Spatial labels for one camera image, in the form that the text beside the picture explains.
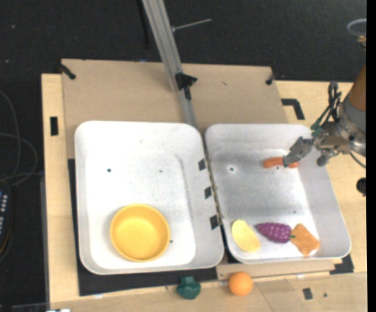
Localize purple grapes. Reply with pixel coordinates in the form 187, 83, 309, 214
256, 222, 293, 244

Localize brown cardboard board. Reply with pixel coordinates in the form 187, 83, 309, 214
60, 58, 343, 281

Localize yellow banana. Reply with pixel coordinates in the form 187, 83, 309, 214
231, 218, 262, 254

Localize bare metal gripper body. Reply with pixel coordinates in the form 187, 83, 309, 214
312, 121, 367, 167

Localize orange carrot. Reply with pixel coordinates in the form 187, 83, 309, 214
262, 157, 300, 170

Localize orange bread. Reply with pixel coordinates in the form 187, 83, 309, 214
289, 223, 321, 257

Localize orange ball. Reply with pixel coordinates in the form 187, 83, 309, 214
228, 271, 254, 297

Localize green broccoli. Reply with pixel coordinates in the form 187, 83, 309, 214
176, 275, 202, 301

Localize yellow bowl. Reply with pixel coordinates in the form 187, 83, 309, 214
109, 203, 172, 263

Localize white plastic tray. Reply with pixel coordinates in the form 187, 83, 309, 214
74, 120, 226, 276
204, 123, 353, 265

